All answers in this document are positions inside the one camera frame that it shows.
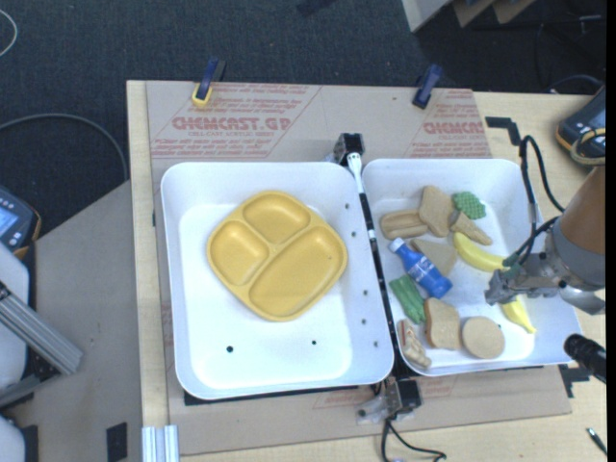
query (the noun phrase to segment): white tray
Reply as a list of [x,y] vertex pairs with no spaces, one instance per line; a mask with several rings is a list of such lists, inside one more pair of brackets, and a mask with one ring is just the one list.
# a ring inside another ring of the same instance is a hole
[[[399,257],[387,248],[389,240],[383,236],[378,222],[388,212],[419,208],[426,185],[434,185],[450,194],[470,191],[479,197],[486,206],[487,216],[475,222],[493,239],[493,244],[487,248],[493,253],[508,256],[530,233],[528,203],[520,168],[509,161],[375,160],[366,165],[363,180],[386,282],[403,275],[404,269]],[[451,244],[451,235],[442,239],[428,233],[422,238]],[[538,238],[534,251],[542,247],[543,241],[543,238]],[[483,292],[488,288],[490,277],[490,273],[473,269],[458,258],[449,274],[453,288],[442,300],[457,308],[462,321],[480,315],[498,323],[505,336],[502,355],[494,360],[483,360],[464,349],[431,348],[425,340],[424,327],[417,326],[418,336],[432,365],[425,370],[407,361],[411,368],[424,375],[439,376],[571,361],[563,345],[569,335],[580,333],[574,308],[559,297],[525,299],[529,318],[537,328],[534,335],[528,334],[521,326],[509,321],[499,305],[490,306],[485,302]],[[398,323],[404,314],[394,293],[388,291],[394,320]]]
[[[346,270],[306,313],[267,321],[218,280],[210,233],[265,190],[306,204],[343,239]],[[370,242],[351,174],[331,163],[182,163],[161,195],[175,368],[183,388],[208,400],[377,383],[394,352]]]

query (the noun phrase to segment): white cable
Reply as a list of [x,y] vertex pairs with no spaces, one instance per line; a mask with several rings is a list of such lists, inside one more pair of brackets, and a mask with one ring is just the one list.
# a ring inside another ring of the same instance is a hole
[[11,39],[11,42],[9,43],[9,45],[8,45],[5,49],[3,49],[2,51],[0,51],[0,57],[2,57],[2,56],[4,56],[4,55],[6,55],[7,53],[9,53],[9,50],[10,50],[11,48],[13,48],[13,45],[14,45],[14,44],[15,44],[15,42],[17,41],[17,35],[19,34],[19,30],[17,29],[17,24],[15,24],[15,21],[13,20],[13,18],[12,18],[10,15],[8,15],[8,14],[7,14],[6,12],[4,12],[2,9],[0,9],[0,13],[1,13],[2,15],[4,15],[4,16],[5,16],[5,17],[9,20],[9,22],[11,22],[11,25],[13,26],[13,29],[14,29],[13,39]]

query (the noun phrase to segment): black electronic device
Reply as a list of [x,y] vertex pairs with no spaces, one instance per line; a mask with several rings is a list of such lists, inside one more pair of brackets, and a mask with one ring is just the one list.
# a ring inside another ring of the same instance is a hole
[[0,185],[0,243],[23,258],[39,230],[39,213]]
[[581,156],[601,158],[605,156],[605,86],[578,112],[558,124],[556,140],[560,145],[570,150],[572,145],[582,136],[593,132],[590,141],[578,146]]

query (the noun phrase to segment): toy bread slice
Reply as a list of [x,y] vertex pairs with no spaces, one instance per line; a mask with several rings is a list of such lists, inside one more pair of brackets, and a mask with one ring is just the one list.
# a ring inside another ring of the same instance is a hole
[[434,236],[444,238],[449,234],[449,219],[453,214],[451,197],[437,187],[423,187],[420,219]]
[[418,209],[393,211],[385,214],[380,221],[381,231],[385,238],[413,238],[427,233],[427,225],[420,219]]
[[460,315],[451,305],[436,297],[424,303],[425,337],[432,347],[456,350],[462,347],[460,340]]
[[487,317],[471,317],[462,327],[462,344],[473,356],[494,359],[504,351],[504,334]]
[[430,242],[428,240],[411,240],[411,245],[436,266],[443,275],[449,275],[458,259],[458,252],[450,244]]
[[463,233],[471,240],[479,244],[492,244],[492,238],[485,234],[483,230],[479,226],[477,226],[471,219],[469,219],[469,217],[463,212],[458,213],[458,216],[451,225],[450,230]]

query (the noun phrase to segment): toy banana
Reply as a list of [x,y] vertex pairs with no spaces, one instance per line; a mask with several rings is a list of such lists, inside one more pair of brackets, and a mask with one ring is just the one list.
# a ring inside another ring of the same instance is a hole
[[504,257],[494,255],[477,246],[468,236],[459,231],[453,233],[453,246],[462,259],[476,269],[493,272],[504,269]]
[[503,303],[501,308],[508,319],[523,327],[529,334],[534,334],[537,331],[537,329],[532,326],[532,323],[530,323],[530,319],[526,313],[526,307],[520,301],[519,296],[516,296],[515,299],[509,303]]

